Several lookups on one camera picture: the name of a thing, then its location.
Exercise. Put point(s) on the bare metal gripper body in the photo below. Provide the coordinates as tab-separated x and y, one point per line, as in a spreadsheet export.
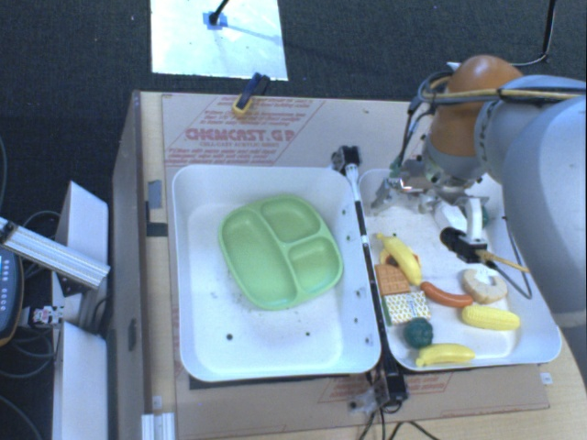
433	182

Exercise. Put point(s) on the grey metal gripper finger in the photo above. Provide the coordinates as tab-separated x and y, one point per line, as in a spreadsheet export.
426	203
383	193

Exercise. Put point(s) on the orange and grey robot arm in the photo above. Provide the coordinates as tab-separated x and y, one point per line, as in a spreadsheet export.
532	154

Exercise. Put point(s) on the thin black and white rod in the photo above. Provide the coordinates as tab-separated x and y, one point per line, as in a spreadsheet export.
365	245

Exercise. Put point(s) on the yellow banana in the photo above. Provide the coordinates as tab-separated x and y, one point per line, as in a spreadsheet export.
403	257
447	354

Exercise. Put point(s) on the dark green round object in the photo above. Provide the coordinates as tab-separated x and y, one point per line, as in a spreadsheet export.
485	218

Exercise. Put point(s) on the white plastic tray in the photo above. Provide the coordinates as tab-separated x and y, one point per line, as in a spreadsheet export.
458	257
275	337

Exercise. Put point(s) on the orange waffle biscuit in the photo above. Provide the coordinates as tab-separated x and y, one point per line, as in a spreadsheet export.
391	281

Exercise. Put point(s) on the orange sausage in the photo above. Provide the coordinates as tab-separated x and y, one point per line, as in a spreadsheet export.
447	296

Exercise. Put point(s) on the beige doughnut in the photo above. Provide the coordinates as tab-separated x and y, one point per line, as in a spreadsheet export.
479	291

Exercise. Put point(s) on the green divided plate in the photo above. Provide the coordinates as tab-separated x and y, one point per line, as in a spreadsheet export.
275	250

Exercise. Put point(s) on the green broccoli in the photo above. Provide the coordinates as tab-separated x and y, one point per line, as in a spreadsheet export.
418	333

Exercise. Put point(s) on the yellow corn cob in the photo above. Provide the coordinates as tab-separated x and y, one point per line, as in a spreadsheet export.
490	317

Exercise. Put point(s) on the brown cardboard board, red print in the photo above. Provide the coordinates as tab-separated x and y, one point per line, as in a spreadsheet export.
257	140

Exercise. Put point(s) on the black cylinder on white bracket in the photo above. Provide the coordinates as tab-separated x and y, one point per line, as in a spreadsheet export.
458	242

